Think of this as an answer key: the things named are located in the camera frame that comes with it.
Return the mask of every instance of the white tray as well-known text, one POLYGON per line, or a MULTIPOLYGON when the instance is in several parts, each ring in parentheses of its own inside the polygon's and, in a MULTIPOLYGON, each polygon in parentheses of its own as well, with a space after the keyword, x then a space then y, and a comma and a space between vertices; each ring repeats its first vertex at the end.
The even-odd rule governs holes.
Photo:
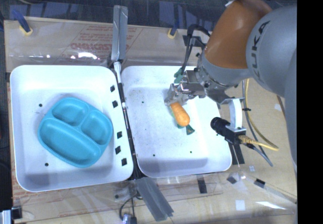
POLYGON ((111 70, 100 66, 25 65, 12 71, 10 86, 16 174, 22 188, 40 192, 118 182, 131 176, 133 161, 117 82, 111 70), (55 157, 37 137, 44 115, 57 101, 68 96, 103 112, 114 128, 101 158, 85 169, 55 157), (115 108, 114 100, 119 105, 115 108), (117 138, 118 132, 122 132, 121 138, 117 138), (121 151, 116 154, 118 146, 121 151))
POLYGON ((210 127, 220 117, 210 98, 189 100, 184 109, 195 130, 179 129, 164 98, 178 66, 130 66, 122 81, 140 170, 152 178, 227 170, 232 163, 228 143, 210 127))

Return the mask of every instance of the yellow cable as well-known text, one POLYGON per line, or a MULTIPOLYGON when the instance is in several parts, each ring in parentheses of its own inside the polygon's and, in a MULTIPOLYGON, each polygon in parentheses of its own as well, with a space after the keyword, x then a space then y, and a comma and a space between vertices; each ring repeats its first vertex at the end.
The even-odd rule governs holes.
MULTIPOLYGON (((249 87, 249 79, 246 80, 246 86, 245 86, 245 102, 246 102, 246 108, 248 108, 248 87, 249 87)), ((253 128, 255 129, 255 131, 259 134, 259 136, 265 141, 267 142, 268 144, 270 144, 273 148, 275 149, 279 149, 278 146, 276 146, 275 144, 273 144, 271 141, 269 141, 268 139, 266 139, 263 134, 258 130, 257 126, 254 124, 250 114, 249 114, 249 111, 246 111, 247 114, 248 114, 248 117, 249 117, 249 120, 250 120, 250 123, 251 125, 253 126, 253 128)))
POLYGON ((255 140, 249 138, 246 135, 239 135, 238 138, 241 140, 242 143, 256 144, 256 145, 259 145, 259 146, 262 146, 262 147, 265 147, 267 149, 271 149, 271 150, 274 150, 274 151, 279 150, 278 147, 272 147, 272 146, 269 146, 267 144, 255 141, 255 140))

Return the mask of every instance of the blue plate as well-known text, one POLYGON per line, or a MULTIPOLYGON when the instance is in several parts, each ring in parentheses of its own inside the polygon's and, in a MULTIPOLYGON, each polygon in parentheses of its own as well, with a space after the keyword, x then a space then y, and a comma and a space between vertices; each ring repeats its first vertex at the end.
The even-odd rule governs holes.
POLYGON ((111 120, 74 97, 58 101, 38 127, 41 145, 61 160, 88 167, 102 156, 113 134, 111 120))

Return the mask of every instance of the hole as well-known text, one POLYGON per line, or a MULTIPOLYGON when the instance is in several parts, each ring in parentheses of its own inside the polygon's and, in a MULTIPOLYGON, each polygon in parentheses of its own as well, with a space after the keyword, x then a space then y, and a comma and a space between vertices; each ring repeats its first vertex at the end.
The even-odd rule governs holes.
POLYGON ((115 108, 116 106, 118 106, 118 102, 115 100, 112 102, 113 108, 115 108))
POLYGON ((121 160, 121 165, 126 165, 127 164, 127 159, 126 158, 123 158, 122 160, 121 160))
POLYGON ((118 154, 121 151, 120 146, 118 146, 117 148, 115 148, 116 154, 118 154))

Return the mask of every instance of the blue tray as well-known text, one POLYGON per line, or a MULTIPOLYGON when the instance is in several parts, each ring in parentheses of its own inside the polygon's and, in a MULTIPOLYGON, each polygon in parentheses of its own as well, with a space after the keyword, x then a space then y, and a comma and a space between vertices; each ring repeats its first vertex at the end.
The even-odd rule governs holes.
POLYGON ((38 127, 41 145, 61 160, 88 167, 102 156, 113 134, 111 120, 74 97, 58 101, 38 127))

